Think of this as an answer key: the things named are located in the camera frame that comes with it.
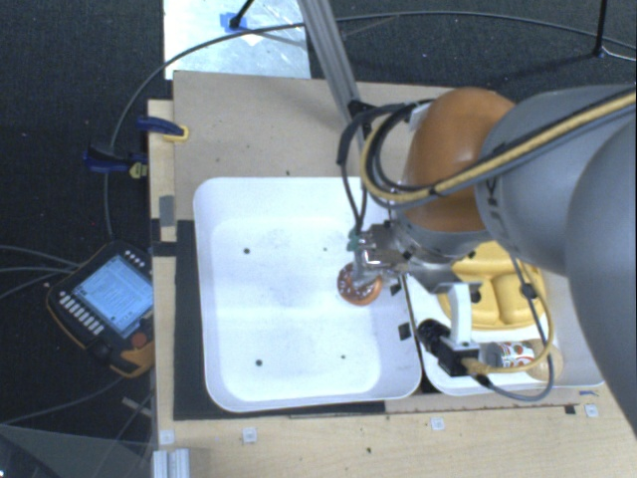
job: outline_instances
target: black carpet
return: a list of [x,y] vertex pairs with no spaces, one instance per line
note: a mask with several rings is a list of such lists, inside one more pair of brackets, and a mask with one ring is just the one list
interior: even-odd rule
[[[404,10],[481,11],[595,32],[599,0],[331,0],[336,16]],[[606,35],[635,44],[637,0],[610,0]],[[103,179],[82,152],[107,144],[128,97],[162,62],[162,0],[0,0],[0,244],[83,261],[107,240]],[[635,63],[591,56],[594,38],[502,19],[466,15],[404,17],[360,31],[342,26],[361,81],[480,86],[514,100],[586,84],[635,83]],[[634,50],[606,43],[611,51]],[[313,75],[320,69],[312,55]],[[156,80],[137,102],[117,150],[143,150],[133,118],[144,100],[164,98]],[[148,245],[144,181],[111,177],[117,237]],[[0,252],[0,269],[50,264]],[[0,272],[0,295],[35,278]],[[36,284],[0,301],[0,421],[73,400],[116,379],[77,348],[45,311]],[[21,423],[114,437],[131,411],[123,396],[144,398],[148,374],[89,403]],[[147,420],[124,434],[144,440]]]

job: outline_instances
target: yellow cable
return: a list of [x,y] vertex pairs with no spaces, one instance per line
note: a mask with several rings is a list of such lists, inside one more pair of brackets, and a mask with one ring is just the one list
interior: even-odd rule
[[522,269],[531,282],[533,290],[537,294],[537,297],[539,298],[539,301],[544,308],[544,313],[546,314],[546,325],[548,326],[548,337],[546,338],[546,345],[544,346],[544,349],[542,349],[541,353],[539,353],[539,356],[537,358],[535,358],[530,363],[522,364],[520,366],[491,366],[489,364],[478,361],[475,358],[464,358],[462,359],[461,363],[467,369],[467,372],[471,375],[486,375],[487,373],[517,373],[519,371],[527,371],[535,366],[538,366],[548,357],[548,353],[550,353],[554,337],[553,317],[550,313],[550,309],[548,308],[548,304],[546,303],[546,299],[544,298],[541,289],[535,283],[533,276],[527,269],[527,266],[522,260],[520,260],[520,263],[522,264]]
[[615,100],[609,101],[600,105],[599,107],[592,108],[582,114],[578,114],[574,117],[571,117],[563,122],[560,122],[549,129],[537,134],[536,136],[526,140],[524,143],[515,146],[514,148],[507,150],[506,152],[485,161],[484,163],[478,164],[468,170],[465,170],[461,173],[453,175],[448,179],[442,180],[437,184],[432,186],[426,186],[422,189],[418,189],[417,191],[410,191],[404,193],[392,193],[390,191],[386,191],[384,189],[379,188],[374,184],[369,176],[367,175],[367,171],[365,165],[367,164],[367,158],[369,156],[369,150],[371,149],[371,145],[375,142],[376,135],[378,132],[378,128],[372,132],[372,135],[365,141],[365,145],[360,155],[360,177],[364,186],[367,190],[374,196],[378,198],[383,198],[385,200],[389,200],[397,203],[408,203],[408,202],[416,202],[423,198],[426,198],[431,195],[431,189],[435,188],[435,190],[439,193],[444,193],[449,189],[452,189],[464,182],[471,181],[480,175],[485,173],[489,173],[490,171],[495,170],[496,168],[507,164],[519,157],[532,152],[533,150],[551,142],[552,140],[571,132],[578,127],[586,125],[594,120],[601,119],[602,117],[606,117],[613,112],[617,112],[619,110],[623,110],[631,105],[634,105],[637,100],[637,94],[631,93],[626,96],[622,96]]

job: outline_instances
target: small can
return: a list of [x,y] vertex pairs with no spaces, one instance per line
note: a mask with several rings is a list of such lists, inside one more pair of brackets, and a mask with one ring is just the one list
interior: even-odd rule
[[491,366],[510,368],[529,364],[535,359],[530,342],[498,342],[489,344],[485,351],[485,362]]

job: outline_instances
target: blue clamp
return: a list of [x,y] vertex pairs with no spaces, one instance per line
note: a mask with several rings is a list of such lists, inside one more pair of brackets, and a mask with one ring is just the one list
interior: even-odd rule
[[113,153],[90,146],[82,154],[84,165],[94,173],[112,173],[117,171],[130,171],[136,165],[147,165],[146,154],[130,154],[128,157],[119,157]]
[[185,125],[178,125],[158,117],[138,117],[136,126],[142,131],[160,132],[163,134],[163,139],[168,141],[186,141],[189,135],[188,127]]

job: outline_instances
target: white tray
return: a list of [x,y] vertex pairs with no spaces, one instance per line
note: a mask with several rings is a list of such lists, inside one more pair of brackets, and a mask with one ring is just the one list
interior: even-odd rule
[[[414,339],[398,330],[410,321],[403,294],[384,289],[355,307],[336,290],[353,221],[339,178],[211,179],[194,215],[205,378],[218,405],[383,400],[418,387]],[[367,221],[385,218],[370,202]]]

